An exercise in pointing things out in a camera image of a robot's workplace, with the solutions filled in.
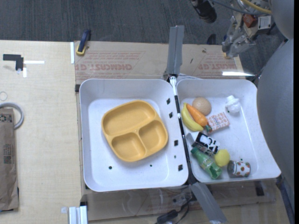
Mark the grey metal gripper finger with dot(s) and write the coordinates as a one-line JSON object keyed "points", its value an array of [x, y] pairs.
{"points": [[244, 42], [228, 44]]}

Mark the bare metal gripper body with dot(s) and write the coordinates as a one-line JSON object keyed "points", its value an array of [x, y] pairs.
{"points": [[251, 8]]}

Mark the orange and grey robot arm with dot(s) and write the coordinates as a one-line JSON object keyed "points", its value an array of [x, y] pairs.
{"points": [[276, 115]]}

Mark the orange and white packet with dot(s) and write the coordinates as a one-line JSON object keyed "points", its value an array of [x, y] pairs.
{"points": [[219, 121]]}

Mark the orange carrot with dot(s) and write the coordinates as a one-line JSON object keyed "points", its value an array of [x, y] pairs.
{"points": [[197, 115]]}

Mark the yellow banana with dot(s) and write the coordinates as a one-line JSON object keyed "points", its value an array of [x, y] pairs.
{"points": [[187, 121]]}

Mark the brown cardboard board red print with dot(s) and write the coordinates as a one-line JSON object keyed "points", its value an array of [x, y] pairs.
{"points": [[130, 62]]}

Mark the white plastic tray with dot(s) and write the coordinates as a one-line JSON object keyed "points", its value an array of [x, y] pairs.
{"points": [[98, 171], [245, 143]]}

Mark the black and white carton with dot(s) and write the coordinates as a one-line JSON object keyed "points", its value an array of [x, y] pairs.
{"points": [[208, 143]]}

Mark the yellow lemon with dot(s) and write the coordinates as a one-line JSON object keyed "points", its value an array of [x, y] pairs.
{"points": [[222, 157]]}

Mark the green bottle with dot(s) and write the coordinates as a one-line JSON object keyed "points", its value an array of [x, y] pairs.
{"points": [[206, 163]]}

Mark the yellow divided plate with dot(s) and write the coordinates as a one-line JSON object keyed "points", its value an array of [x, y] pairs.
{"points": [[130, 118]]}

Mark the small can with tomato print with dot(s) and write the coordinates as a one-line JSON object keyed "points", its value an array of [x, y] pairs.
{"points": [[239, 169]]}

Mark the brown paper bag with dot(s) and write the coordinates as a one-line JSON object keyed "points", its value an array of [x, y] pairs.
{"points": [[8, 162]]}

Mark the black cylinder on white bracket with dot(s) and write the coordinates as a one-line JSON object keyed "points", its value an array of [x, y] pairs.
{"points": [[205, 9]]}

